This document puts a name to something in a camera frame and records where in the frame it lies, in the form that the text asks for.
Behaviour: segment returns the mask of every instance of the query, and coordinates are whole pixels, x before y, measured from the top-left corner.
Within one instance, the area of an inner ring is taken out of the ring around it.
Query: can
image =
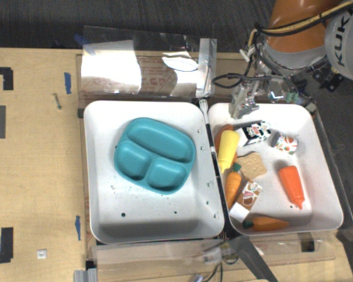
[[[298,147],[298,140],[277,132],[272,139],[271,146],[293,155]]]

